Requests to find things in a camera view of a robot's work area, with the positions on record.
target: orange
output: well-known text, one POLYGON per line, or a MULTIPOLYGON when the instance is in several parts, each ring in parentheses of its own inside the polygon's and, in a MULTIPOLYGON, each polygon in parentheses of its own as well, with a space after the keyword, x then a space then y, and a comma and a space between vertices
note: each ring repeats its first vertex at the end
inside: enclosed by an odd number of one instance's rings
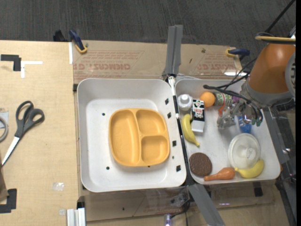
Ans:
POLYGON ((209 91, 202 93, 199 99, 204 102, 204 107, 210 107, 215 103, 215 96, 209 91))

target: yellow banana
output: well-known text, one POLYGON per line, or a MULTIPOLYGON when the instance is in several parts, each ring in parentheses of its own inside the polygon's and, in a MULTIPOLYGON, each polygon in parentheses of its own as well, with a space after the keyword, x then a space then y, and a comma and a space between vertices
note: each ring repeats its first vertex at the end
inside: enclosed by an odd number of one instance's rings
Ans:
POLYGON ((255 163, 255 165, 251 168, 238 169, 236 167, 234 170, 238 171, 243 178, 255 178, 262 173, 263 168, 264 168, 264 161, 263 161, 263 159, 259 159, 255 163))
POLYGON ((196 140, 196 137, 193 131, 191 130, 189 113, 182 117, 181 125, 185 139, 194 143, 196 146, 199 146, 199 142, 196 140))

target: yellow plate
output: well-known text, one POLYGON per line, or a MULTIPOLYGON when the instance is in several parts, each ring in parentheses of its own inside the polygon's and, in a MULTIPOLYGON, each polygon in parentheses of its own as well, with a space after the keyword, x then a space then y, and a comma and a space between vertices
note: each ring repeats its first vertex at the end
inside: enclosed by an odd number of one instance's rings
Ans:
POLYGON ((166 122, 151 109, 115 111, 109 121, 109 143, 114 159, 125 166, 151 166, 169 155, 166 122))

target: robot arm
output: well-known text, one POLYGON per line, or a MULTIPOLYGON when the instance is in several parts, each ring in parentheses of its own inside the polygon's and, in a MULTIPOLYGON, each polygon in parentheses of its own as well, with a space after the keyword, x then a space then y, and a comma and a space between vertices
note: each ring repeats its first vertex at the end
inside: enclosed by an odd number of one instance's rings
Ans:
POLYGON ((265 46, 240 93, 229 92, 233 95, 233 101, 222 109, 218 127, 235 125, 235 115, 242 115, 245 123, 260 126, 263 119, 261 109, 294 98, 295 51, 293 44, 269 43, 265 46))

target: cookie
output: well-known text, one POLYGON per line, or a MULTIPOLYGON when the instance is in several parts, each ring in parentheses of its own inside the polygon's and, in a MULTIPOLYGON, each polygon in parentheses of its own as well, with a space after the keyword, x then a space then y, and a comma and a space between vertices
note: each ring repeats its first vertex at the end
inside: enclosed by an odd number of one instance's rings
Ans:
POLYGON ((190 170, 193 174, 204 177, 211 173, 212 163, 204 153, 194 153, 189 158, 190 170))

